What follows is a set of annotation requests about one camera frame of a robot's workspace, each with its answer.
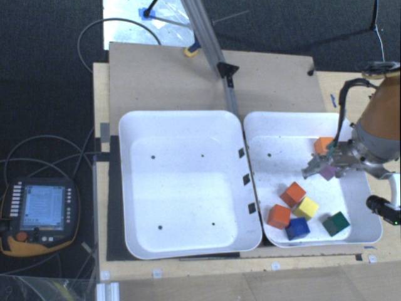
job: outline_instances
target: button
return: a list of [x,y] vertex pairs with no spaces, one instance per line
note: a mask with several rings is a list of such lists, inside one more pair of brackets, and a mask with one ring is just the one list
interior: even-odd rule
[[15,239],[18,242],[25,242],[28,239],[28,234],[26,234],[26,232],[24,231],[20,231],[17,233],[17,235],[15,236]]

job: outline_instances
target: black clamp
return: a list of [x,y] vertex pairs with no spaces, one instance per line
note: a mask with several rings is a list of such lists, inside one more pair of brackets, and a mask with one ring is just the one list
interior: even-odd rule
[[229,88],[234,88],[232,76],[234,76],[238,69],[238,66],[230,65],[228,63],[219,62],[217,64],[217,70],[219,70],[221,78],[225,78],[227,80],[227,85]]

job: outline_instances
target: empty white tray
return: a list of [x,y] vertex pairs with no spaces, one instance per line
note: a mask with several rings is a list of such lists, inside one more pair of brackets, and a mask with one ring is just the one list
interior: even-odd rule
[[[319,137],[334,137],[337,124],[338,114],[253,112],[246,116],[244,130],[263,229],[275,245],[373,243],[380,239],[380,219],[365,204],[371,192],[364,172],[349,171],[346,176],[330,181],[319,174],[303,179],[301,169],[312,159],[313,143]],[[340,141],[351,138],[351,131],[349,122],[344,121]],[[293,181],[306,191],[307,197],[319,204],[319,208],[308,221],[311,233],[289,241],[285,230],[267,225],[266,220],[275,204],[286,206],[279,196]],[[331,237],[321,222],[339,211],[350,226]]]
[[241,123],[142,111],[119,124],[125,241],[137,258],[252,250],[262,229]]

